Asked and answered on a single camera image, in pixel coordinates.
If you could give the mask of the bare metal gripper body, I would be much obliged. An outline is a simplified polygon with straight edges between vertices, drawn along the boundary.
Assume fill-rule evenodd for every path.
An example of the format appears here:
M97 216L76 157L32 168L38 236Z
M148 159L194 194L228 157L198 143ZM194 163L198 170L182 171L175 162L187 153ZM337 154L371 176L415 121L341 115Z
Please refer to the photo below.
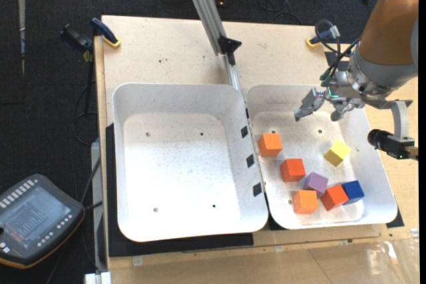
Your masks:
M387 97L398 89L397 86L385 86L371 80L355 67L323 76L323 86L327 88L325 98L328 101L360 108L366 104L385 108Z

